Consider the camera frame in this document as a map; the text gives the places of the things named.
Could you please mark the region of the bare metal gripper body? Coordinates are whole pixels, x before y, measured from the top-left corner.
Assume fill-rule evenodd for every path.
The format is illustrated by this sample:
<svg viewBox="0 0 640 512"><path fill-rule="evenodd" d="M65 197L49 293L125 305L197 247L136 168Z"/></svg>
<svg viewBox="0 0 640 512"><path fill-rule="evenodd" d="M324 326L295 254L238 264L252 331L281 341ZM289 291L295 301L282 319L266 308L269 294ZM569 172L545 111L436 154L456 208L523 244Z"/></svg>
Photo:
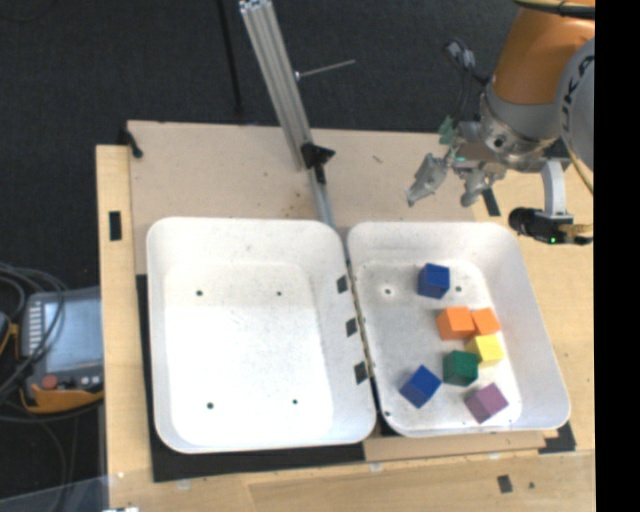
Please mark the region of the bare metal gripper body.
<svg viewBox="0 0 640 512"><path fill-rule="evenodd" d="M456 171L537 173L558 141L523 137L500 121L462 121L450 142L449 164Z"/></svg>

